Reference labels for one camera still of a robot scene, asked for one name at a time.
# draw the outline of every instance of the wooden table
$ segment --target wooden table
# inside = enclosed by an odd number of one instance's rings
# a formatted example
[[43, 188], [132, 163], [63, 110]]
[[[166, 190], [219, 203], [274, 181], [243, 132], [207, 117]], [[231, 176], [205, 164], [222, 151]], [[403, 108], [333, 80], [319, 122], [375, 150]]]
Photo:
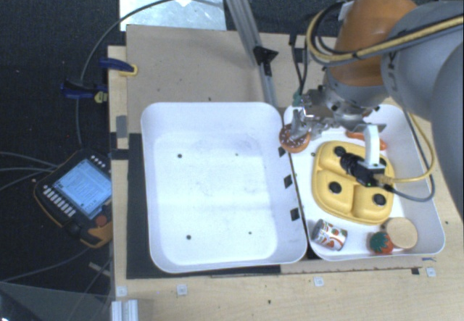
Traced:
[[[262, 41], [280, 51], [273, 62], [274, 82], [279, 105], [287, 107], [297, 87], [288, 38], [262, 34]], [[139, 68], [134, 78], [109, 71], [110, 130], [119, 149], [128, 148], [127, 133], [140, 131], [137, 116], [147, 103], [262, 101], [257, 69], [249, 66], [234, 32], [132, 26], [127, 49], [112, 46], [109, 55], [129, 56]], [[320, 68], [312, 64], [308, 87], [321, 79]], [[134, 80], [146, 82], [137, 99], [131, 98]], [[126, 129], [117, 118], [127, 120]], [[429, 124], [420, 123], [430, 135]], [[112, 161], [115, 290], [118, 300], [138, 299], [140, 320], [464, 319], [463, 222], [439, 169], [435, 204], [447, 242], [430, 258], [306, 260], [283, 266], [281, 275], [148, 280], [125, 275], [127, 174], [127, 160]], [[178, 295], [177, 285], [187, 285], [188, 293]]]

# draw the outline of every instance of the metal bracket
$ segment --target metal bracket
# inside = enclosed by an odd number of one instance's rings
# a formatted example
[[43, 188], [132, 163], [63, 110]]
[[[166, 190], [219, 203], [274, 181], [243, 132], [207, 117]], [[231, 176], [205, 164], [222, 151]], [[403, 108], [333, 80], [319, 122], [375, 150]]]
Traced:
[[263, 48], [262, 46], [255, 46], [253, 48], [254, 58], [256, 63], [263, 64], [264, 66], [264, 75], [272, 76], [272, 70], [270, 69], [270, 63], [278, 55], [277, 51], [271, 49]]

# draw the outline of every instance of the can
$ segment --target can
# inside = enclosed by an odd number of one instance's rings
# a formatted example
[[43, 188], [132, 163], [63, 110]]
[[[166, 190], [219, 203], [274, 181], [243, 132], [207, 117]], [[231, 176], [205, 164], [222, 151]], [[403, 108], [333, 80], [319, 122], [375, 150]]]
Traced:
[[341, 250], [347, 240], [348, 231], [335, 227], [325, 220], [318, 220], [312, 230], [311, 240], [332, 250]]

